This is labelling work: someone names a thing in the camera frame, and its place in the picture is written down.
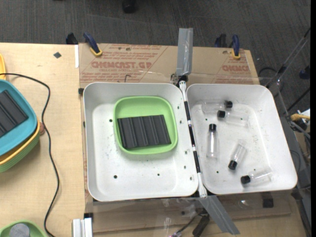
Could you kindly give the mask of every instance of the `green plastic container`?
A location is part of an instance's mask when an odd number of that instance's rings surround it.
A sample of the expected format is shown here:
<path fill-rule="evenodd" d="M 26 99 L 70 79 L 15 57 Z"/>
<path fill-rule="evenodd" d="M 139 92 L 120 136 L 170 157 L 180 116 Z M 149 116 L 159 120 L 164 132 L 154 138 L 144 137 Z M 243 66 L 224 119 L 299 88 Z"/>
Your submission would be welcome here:
<path fill-rule="evenodd" d="M 117 119 L 139 116 L 163 115 L 171 144 L 126 149 L 122 146 Z M 156 96 L 133 96 L 118 100 L 114 106 L 114 131 L 120 149 L 129 154 L 151 155 L 171 151 L 178 142 L 174 113 L 168 101 Z"/>
<path fill-rule="evenodd" d="M 30 237 L 47 237 L 47 235 L 45 234 L 45 232 L 39 228 L 34 222 L 29 221 L 29 220 L 19 220 L 19 221 L 15 221 L 7 226 L 5 226 L 4 228 L 0 229 L 0 237 L 10 237 L 10 230 L 11 228 L 16 225 L 16 224 L 25 224 L 26 226 L 28 226 L 28 228 L 30 229 Z"/>

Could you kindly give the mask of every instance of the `dark floor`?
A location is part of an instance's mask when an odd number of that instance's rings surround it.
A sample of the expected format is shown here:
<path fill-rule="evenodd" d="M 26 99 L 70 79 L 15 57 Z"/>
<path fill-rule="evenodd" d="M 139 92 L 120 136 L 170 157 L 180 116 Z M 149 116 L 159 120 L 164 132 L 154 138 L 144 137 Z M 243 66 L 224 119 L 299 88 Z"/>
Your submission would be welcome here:
<path fill-rule="evenodd" d="M 177 45 L 179 28 L 192 27 L 194 46 L 214 46 L 221 34 L 228 40 L 237 34 L 260 72 L 278 70 L 311 26 L 311 0 L 137 0 L 132 14 L 122 11 L 122 1 L 0 0 L 0 42 L 64 44 L 68 33 L 83 41 L 88 31 L 104 43 Z M 309 35 L 282 80 L 286 109 L 310 87 L 299 77 L 310 53 Z M 280 97 L 275 100 L 282 115 Z M 308 92 L 290 114 L 309 108 Z"/>

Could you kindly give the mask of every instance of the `office chair leg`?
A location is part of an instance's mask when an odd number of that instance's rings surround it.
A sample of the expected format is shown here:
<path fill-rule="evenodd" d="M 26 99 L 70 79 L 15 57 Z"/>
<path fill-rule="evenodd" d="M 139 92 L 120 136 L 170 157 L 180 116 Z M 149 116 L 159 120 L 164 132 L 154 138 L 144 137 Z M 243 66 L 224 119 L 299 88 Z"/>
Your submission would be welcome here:
<path fill-rule="evenodd" d="M 136 0 L 124 0 L 122 2 L 123 11 L 125 13 L 132 13 L 135 11 Z"/>

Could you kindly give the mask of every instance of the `table top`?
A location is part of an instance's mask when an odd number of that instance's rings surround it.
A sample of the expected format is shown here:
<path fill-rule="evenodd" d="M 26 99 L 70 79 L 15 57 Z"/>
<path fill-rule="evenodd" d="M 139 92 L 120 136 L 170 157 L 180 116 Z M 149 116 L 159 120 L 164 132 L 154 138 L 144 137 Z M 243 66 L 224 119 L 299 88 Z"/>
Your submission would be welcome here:
<path fill-rule="evenodd" d="M 61 55 L 59 58 L 54 56 L 57 52 Z M 75 48 L 73 45 L 0 43 L 0 53 L 4 57 L 8 73 L 36 78 L 48 84 L 51 89 L 44 122 L 51 136 L 52 157 L 60 176 L 61 186 L 48 217 L 47 228 L 55 236 L 69 237 L 72 235 L 72 220 L 83 218 L 86 203 L 81 104 L 78 94 L 79 68 L 75 67 Z M 248 60 L 248 63 L 253 66 L 252 59 Z M 25 78 L 7 76 L 7 80 L 23 94 L 40 118 L 47 99 L 47 89 Z M 14 221 L 27 219 L 43 229 L 44 217 L 57 185 L 48 146 L 48 136 L 45 133 L 27 156 L 6 172 L 0 173 L 0 228 Z M 118 215 L 118 218 L 124 221 L 122 215 Z M 95 219 L 96 229 L 102 228 L 98 227 L 101 225 L 99 221 L 100 219 Z M 257 236 L 269 236 L 271 233 L 274 236 L 284 236 L 284 233 L 287 236 L 299 236 L 299 233 L 304 232 L 296 202 L 292 197 L 279 217 L 261 217 L 255 220 L 239 218 L 234 222 L 242 236 L 250 236 L 253 232 L 258 233 Z M 112 219 L 112 223 L 120 225 L 115 218 Z M 179 228 L 181 226 L 173 226 L 170 231 Z M 215 224 L 209 225 L 207 229 L 212 236 L 230 236 L 221 234 Z M 164 227 L 155 231 L 138 229 L 133 232 L 104 234 L 165 235 Z M 187 235 L 183 233 L 183 236 L 191 236 L 190 231 L 187 231 Z"/>

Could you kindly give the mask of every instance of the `blue clamp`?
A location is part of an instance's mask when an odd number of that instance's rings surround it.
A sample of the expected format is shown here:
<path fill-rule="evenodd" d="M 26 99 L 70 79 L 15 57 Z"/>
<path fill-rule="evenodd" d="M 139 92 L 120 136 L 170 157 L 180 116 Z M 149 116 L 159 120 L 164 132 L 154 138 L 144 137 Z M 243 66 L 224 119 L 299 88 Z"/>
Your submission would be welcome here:
<path fill-rule="evenodd" d="M 233 35 L 233 52 L 232 52 L 233 58 L 236 60 L 240 59 L 240 53 L 239 53 L 239 38 L 238 35 Z"/>
<path fill-rule="evenodd" d="M 85 40 L 90 44 L 90 50 L 91 52 L 96 56 L 99 57 L 102 54 L 102 50 L 99 49 L 97 42 L 94 40 L 94 38 L 92 37 L 92 35 L 88 32 L 84 32 L 83 36 L 85 38 Z"/>

